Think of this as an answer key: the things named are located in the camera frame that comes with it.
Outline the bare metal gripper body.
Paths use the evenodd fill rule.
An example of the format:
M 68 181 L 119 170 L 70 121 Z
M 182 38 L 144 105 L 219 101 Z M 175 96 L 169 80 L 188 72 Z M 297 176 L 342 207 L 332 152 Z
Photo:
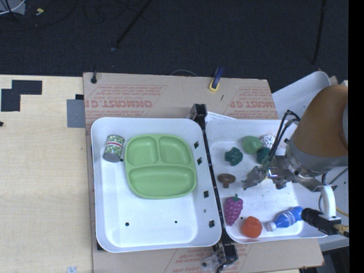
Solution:
M 268 178 L 274 182 L 295 182 L 301 177 L 301 165 L 295 158 L 276 155 L 268 169 Z

